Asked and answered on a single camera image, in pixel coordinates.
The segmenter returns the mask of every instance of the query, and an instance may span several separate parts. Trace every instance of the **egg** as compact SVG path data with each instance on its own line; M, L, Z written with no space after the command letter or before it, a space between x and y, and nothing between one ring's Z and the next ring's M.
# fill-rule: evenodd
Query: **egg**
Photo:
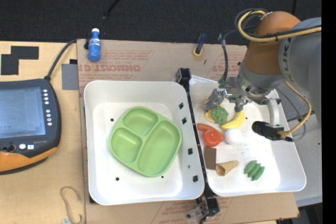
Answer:
M239 143L242 139L242 132L236 128L231 128L225 132L224 138L224 141L226 141L228 144L236 144Z

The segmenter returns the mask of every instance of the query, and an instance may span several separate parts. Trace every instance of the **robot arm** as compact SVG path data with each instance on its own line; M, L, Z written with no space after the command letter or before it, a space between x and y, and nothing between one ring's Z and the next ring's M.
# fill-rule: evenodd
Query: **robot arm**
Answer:
M248 102L272 108L274 100L266 96L284 82L293 91L295 89L291 84L310 93L321 125L321 18L301 22L290 13L268 13L263 9L245 10L240 15L236 18L236 27L250 43L240 64L239 75L223 76L219 80L219 88L223 91L213 91L205 110L220 104L224 98L236 104L236 112ZM249 35L242 25L255 16L261 16L261 20L255 32ZM276 133L283 138L290 134L281 130L276 130Z

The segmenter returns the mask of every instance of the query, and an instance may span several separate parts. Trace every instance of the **white tray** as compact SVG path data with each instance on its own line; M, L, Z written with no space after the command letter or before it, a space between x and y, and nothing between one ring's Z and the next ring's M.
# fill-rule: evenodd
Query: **white tray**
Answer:
M93 81L85 87L84 100L89 192L94 201L101 205L118 205L196 199L203 193L200 157L186 91L181 85L176 82ZM113 127L124 112L134 106L144 106L162 114L182 132L179 152L160 177L145 177L134 172L114 158L109 149Z
M204 101L217 87L218 83L195 83L191 87L191 98L196 123L211 125L224 134L219 124L210 123L204 118ZM277 92L272 91L268 97L278 98ZM228 120L231 120L235 115L235 104L224 99L222 105L229 113ZM280 123L285 130L289 130L281 104L279 110ZM225 176L218 176L215 170L206 169L211 190L224 197L302 190L306 185L306 176L295 144L287 141L271 141L251 129L255 121L269 122L268 107L252 102L244 106L244 112L247 119L239 128L243 137L241 142L230 145L224 141L215 147L216 163L239 161L239 165ZM201 147L204 149L202 134L203 132L199 131ZM244 175L244 168L254 159L265 166L265 171L258 180L251 181Z

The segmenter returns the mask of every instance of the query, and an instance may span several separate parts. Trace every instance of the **green divided plate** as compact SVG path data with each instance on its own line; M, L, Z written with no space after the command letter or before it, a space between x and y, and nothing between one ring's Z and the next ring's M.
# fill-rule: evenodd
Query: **green divided plate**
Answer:
M136 106L128 109L113 128L109 146L123 165L148 177L165 173L182 142L179 127L163 115Z

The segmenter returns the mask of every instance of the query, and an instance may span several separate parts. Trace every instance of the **cone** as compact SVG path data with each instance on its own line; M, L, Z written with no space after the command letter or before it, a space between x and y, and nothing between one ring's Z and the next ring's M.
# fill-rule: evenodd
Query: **cone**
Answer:
M225 176L233 168L239 164L239 161L231 161L225 163L216 164L216 172L219 176Z

